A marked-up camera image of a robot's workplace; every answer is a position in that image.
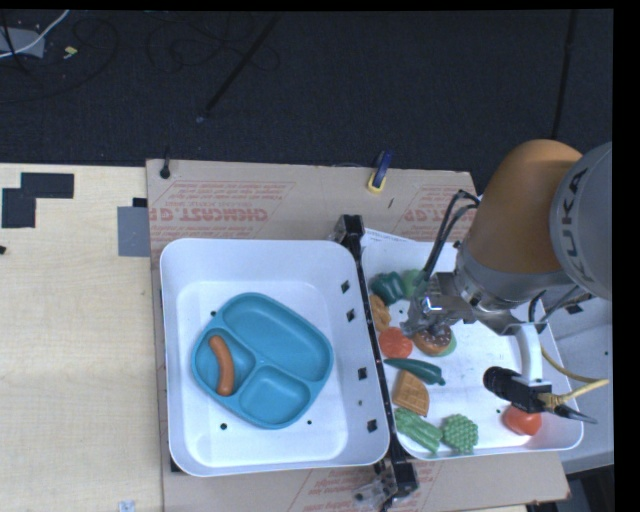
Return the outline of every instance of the tomato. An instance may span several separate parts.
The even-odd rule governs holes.
[[[389,358],[409,357],[413,341],[402,334],[399,327],[389,327],[378,335],[380,350]]]
[[[528,413],[513,405],[504,411],[502,420],[509,429],[521,436],[536,435],[542,427],[542,413]]]

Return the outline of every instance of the brown sausage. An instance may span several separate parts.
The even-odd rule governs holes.
[[[227,347],[224,339],[217,334],[209,338],[209,347],[213,350],[220,368],[216,393],[222,396],[229,396],[233,391],[234,379],[233,359],[231,359],[229,347]]]

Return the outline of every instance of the white cable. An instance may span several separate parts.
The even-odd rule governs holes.
[[[67,17],[67,14],[69,14],[70,9],[66,9],[61,15],[60,17],[54,21],[51,25],[49,25],[44,32],[42,32],[42,34],[40,34],[38,37],[36,37],[33,41],[31,41],[27,46],[23,46],[22,48],[20,48],[19,50],[16,50],[15,53],[22,53],[22,52],[26,52],[28,49],[33,48],[36,44],[38,44],[38,42],[40,42],[40,40],[46,36],[53,27],[55,27],[58,23],[60,23],[63,19],[65,19]],[[11,57],[13,55],[12,52],[7,52],[7,53],[1,53],[0,54],[0,59],[3,59],[5,57]]]

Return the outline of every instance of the blue plate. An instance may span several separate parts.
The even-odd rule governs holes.
[[[216,392],[220,367],[209,347],[226,342],[234,366],[230,395]],[[333,367],[329,340],[285,305],[259,293],[237,295],[204,328],[192,352],[191,369],[212,398],[264,428],[296,422],[324,387]]]

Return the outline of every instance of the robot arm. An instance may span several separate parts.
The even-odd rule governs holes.
[[[611,300],[611,170],[612,143],[585,155],[542,139],[513,149],[476,203],[453,272],[432,275],[441,248],[434,245],[402,324],[405,334],[435,336],[445,325],[478,320],[515,336],[522,374],[492,367],[485,387],[527,412],[544,410],[538,397],[550,393],[550,384],[542,378],[537,334],[546,324],[521,321],[511,310],[552,290],[568,289],[563,299],[586,291]]]

